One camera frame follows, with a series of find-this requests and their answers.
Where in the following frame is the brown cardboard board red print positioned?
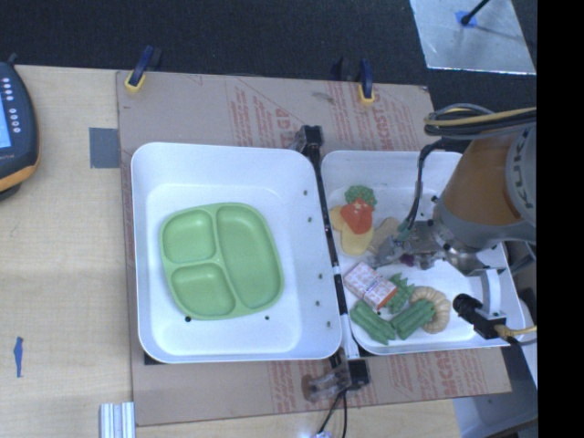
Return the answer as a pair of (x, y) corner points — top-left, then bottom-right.
(115, 69), (514, 427)

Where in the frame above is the green bean bundle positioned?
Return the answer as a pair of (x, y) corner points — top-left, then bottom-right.
(389, 297), (436, 341)
(349, 299), (398, 347)

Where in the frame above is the black block with thin wires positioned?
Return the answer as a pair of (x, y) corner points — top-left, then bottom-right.
(300, 357), (370, 402)
(291, 124), (325, 155)

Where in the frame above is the black cylinder on white bracket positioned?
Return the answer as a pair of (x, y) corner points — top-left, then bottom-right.
(452, 266), (510, 340)

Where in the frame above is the tan croissant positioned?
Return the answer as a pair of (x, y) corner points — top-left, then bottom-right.
(408, 286), (454, 335)

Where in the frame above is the orange and white carton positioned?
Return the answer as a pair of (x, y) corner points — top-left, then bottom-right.
(342, 261), (399, 314)

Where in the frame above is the green spiky toy vegetable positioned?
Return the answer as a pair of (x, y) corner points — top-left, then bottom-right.
(386, 272), (416, 315)

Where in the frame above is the yellow toy food piece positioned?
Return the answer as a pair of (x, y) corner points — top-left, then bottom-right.
(328, 204), (376, 256)

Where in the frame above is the green divided plate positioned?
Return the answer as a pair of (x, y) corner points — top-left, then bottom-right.
(158, 202), (286, 322)

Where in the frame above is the white plastic tray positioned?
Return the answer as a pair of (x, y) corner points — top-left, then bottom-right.
(319, 149), (527, 357)
(130, 141), (344, 365)

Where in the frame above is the red pizza slice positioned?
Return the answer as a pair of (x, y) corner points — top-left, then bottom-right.
(339, 198), (376, 235)

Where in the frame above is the tan biscuit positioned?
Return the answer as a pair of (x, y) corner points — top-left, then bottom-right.
(367, 216), (402, 256)

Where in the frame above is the thin black and white rod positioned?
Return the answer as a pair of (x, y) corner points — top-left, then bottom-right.
(308, 142), (360, 360)

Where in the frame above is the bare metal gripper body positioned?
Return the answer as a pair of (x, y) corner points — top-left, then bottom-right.
(395, 219), (481, 275)

